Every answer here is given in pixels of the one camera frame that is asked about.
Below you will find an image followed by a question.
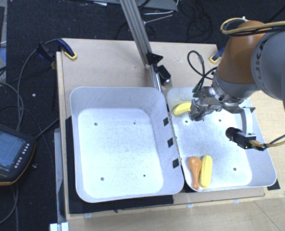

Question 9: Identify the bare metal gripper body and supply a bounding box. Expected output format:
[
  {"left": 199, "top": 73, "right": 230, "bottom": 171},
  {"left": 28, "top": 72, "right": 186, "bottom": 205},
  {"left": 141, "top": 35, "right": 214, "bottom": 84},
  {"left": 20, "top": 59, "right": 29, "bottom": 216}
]
[{"left": 192, "top": 86, "right": 244, "bottom": 114}]

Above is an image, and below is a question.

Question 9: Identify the yellow banana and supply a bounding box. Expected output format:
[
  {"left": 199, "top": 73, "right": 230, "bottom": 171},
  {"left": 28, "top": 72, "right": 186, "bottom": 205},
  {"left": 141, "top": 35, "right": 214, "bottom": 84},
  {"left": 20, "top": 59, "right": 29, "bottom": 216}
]
[{"left": 173, "top": 102, "right": 192, "bottom": 116}]

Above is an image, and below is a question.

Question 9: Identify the white plastic tray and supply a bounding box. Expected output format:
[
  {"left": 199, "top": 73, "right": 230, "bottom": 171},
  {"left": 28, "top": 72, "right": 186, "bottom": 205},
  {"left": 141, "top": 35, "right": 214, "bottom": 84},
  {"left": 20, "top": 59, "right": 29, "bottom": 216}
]
[
  {"left": 166, "top": 87, "right": 277, "bottom": 193},
  {"left": 69, "top": 86, "right": 185, "bottom": 204}
]

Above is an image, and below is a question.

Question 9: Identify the black block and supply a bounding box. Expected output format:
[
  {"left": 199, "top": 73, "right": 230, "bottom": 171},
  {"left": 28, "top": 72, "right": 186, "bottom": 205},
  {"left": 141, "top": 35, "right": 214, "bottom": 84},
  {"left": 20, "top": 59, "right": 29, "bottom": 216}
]
[{"left": 157, "top": 65, "right": 172, "bottom": 86}]

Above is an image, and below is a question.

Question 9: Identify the orange chicken drumstick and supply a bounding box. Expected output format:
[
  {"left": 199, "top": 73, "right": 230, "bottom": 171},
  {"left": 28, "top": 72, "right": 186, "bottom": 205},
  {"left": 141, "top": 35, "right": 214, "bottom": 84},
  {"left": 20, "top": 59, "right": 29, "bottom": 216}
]
[{"left": 188, "top": 156, "right": 203, "bottom": 190}]

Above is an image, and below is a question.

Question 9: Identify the yellow corn cob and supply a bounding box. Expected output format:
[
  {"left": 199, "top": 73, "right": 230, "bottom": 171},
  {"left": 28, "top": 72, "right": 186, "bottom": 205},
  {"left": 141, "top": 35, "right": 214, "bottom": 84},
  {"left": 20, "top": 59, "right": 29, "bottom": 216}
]
[{"left": 199, "top": 154, "right": 213, "bottom": 189}]

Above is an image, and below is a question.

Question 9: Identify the pale wood board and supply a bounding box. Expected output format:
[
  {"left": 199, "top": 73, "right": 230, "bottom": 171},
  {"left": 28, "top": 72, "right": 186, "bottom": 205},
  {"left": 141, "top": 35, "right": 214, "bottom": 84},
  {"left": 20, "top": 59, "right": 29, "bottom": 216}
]
[{"left": 56, "top": 38, "right": 285, "bottom": 222}]

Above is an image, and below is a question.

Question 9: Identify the black cylinder on white bracket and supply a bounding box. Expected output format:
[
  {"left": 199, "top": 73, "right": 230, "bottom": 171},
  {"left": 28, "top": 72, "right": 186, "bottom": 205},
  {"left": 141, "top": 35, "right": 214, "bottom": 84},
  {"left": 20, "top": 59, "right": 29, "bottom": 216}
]
[{"left": 225, "top": 106, "right": 257, "bottom": 150}]

